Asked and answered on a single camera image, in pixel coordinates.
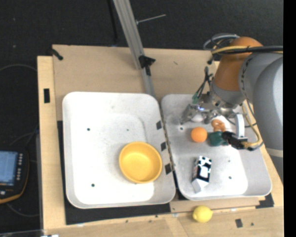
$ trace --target cable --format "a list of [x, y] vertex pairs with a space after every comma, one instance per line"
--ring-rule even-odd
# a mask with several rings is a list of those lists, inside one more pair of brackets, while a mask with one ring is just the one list
[[6, 69], [9, 69], [9, 68], [12, 68], [12, 67], [23, 67], [23, 68], [28, 68], [28, 69], [31, 69], [31, 70], [34, 70], [37, 72], [37, 69], [30, 66], [30, 65], [26, 65], [26, 64], [12, 64], [12, 65], [7, 65], [5, 67], [2, 67], [0, 68], [0, 72], [6, 70]]
[[252, 152], [252, 151], [254, 151], [254, 150], [260, 148], [263, 144], [264, 144], [264, 142], [262, 141], [262, 142], [260, 143], [260, 145], [258, 145], [257, 147], [255, 147], [255, 148], [248, 147], [247, 149], [248, 149], [249, 151]]
[[230, 119], [226, 118], [226, 120], [227, 120], [230, 124], [236, 125], [236, 123], [235, 123], [235, 122], [232, 122]]
[[7, 205], [7, 207], [10, 208], [11, 211], [13, 211], [14, 213], [16, 213], [16, 214], [18, 214], [18, 215], [20, 215], [20, 216], [22, 216], [22, 217], [29, 217], [29, 218], [32, 218], [32, 217], [38, 217], [38, 216], [39, 216], [39, 214], [24, 214], [24, 213], [22, 213], [22, 212], [19, 212], [19, 211], [17, 211], [16, 209], [14, 209], [14, 208], [12, 207], [12, 205], [9, 204], [9, 203], [6, 203], [6, 205]]
[[212, 54], [237, 54], [253, 52], [282, 52], [283, 46], [227, 46], [212, 51]]
[[247, 142], [247, 141], [243, 141], [242, 144], [244, 145], [245, 148], [252, 148], [258, 144], [260, 144], [260, 135], [259, 133], [255, 130], [255, 128], [253, 127], [253, 125], [251, 124], [251, 121], [249, 120], [248, 118], [248, 113], [246, 112], [245, 110], [245, 107], [244, 105], [242, 105], [242, 111], [243, 113], [245, 114], [245, 118], [248, 122], [248, 124], [250, 125], [251, 129], [253, 130], [253, 132], [256, 134], [256, 137], [257, 137], [257, 141], [256, 142]]
[[255, 113], [254, 113], [254, 111], [252, 110], [251, 105], [250, 105], [250, 103], [249, 103], [248, 100], [247, 100], [247, 105], [248, 105], [248, 107], [249, 107], [249, 110], [250, 110], [250, 112], [251, 112], [253, 118], [256, 119], [256, 117], [255, 117]]
[[201, 84], [201, 86], [198, 88], [198, 90], [196, 91], [196, 93], [193, 95], [193, 100], [196, 101], [196, 99], [199, 99], [199, 97], [202, 95], [202, 92], [205, 88], [205, 84], [208, 83], [208, 85], [211, 84], [211, 77], [213, 76], [213, 74], [208, 74], [209, 68], [206, 66], [205, 67], [205, 77], [204, 77], [204, 81]]
[[236, 38], [239, 38], [239, 36], [236, 34], [229, 34], [229, 33], [216, 34], [216, 35], [212, 36], [211, 39], [209, 39], [208, 41], [206, 41], [204, 43], [203, 49], [212, 51], [215, 49], [215, 47], [208, 48], [207, 46], [210, 43], [213, 43], [216, 46], [222, 46], [223, 41], [230, 43], [233, 39], [236, 39]]
[[25, 138], [25, 137], [30, 136], [30, 135], [32, 135], [32, 132], [29, 132], [29, 133], [26, 133], [26, 134], [21, 135], [20, 137], [16, 138], [14, 141], [12, 141], [10, 143], [10, 146], [12, 146], [14, 143], [16, 143], [17, 141], [19, 141], [20, 139]]
[[34, 134], [36, 133], [37, 129], [38, 129], [38, 124], [35, 126], [35, 128], [34, 128], [32, 134], [30, 135], [30, 137], [29, 137], [28, 140], [26, 141], [26, 143], [25, 143], [26, 146], [29, 144], [30, 140], [32, 139], [32, 137], [33, 137]]

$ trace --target black floor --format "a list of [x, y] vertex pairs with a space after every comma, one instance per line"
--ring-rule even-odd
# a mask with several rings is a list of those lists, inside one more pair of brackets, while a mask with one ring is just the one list
[[[130, 0], [144, 47], [202, 49], [217, 33], [236, 33], [264, 45], [283, 45], [284, 0]], [[0, 68], [36, 67], [52, 44], [126, 46], [117, 21], [116, 41], [107, 0], [0, 0]], [[0, 72], [0, 146], [38, 124], [37, 75], [15, 66]], [[29, 136], [16, 143], [25, 145]], [[39, 229], [35, 139], [28, 143], [31, 173], [24, 195], [0, 205], [0, 233]]]

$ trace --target lemon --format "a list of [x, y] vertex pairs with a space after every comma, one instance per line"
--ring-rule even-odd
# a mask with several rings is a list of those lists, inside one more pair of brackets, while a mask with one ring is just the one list
[[193, 211], [193, 219], [198, 222], [206, 223], [210, 221], [212, 216], [213, 211], [205, 205], [200, 205]]

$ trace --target black clamp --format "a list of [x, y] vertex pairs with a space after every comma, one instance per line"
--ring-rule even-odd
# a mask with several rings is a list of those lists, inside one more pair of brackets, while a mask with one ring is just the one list
[[147, 76], [151, 76], [150, 66], [155, 62], [155, 59], [141, 55], [139, 57], [140, 66], [146, 69]]
[[58, 58], [58, 60], [60, 60], [60, 61], [64, 59], [64, 57], [61, 56], [61, 55], [60, 55], [55, 49], [53, 49], [52, 47], [46, 50], [46, 55], [48, 55], [48, 56], [53, 56], [53, 55], [55, 55], [55, 56]]
[[245, 146], [242, 144], [242, 142], [248, 141], [247, 138], [237, 138], [235, 133], [228, 131], [222, 133], [222, 138], [236, 149], [245, 149]]

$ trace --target metal pole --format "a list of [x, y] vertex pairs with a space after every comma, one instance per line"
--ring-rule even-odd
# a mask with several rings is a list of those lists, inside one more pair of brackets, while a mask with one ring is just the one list
[[113, 0], [119, 20], [121, 22], [128, 46], [132, 52], [133, 60], [137, 69], [142, 70], [146, 93], [155, 97], [150, 73], [147, 73], [147, 65], [142, 69], [139, 58], [145, 56], [142, 41], [139, 36], [136, 20], [129, 0]]

